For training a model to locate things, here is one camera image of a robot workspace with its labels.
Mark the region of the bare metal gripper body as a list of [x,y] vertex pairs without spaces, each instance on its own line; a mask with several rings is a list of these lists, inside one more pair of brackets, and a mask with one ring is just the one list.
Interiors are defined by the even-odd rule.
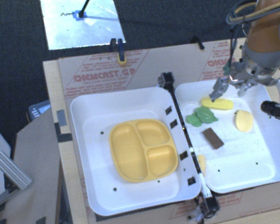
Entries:
[[280,80],[273,78],[278,68],[262,67],[251,59],[243,60],[231,64],[228,72],[229,84],[236,88],[236,85],[243,82],[249,82],[251,87],[258,84],[273,86]]

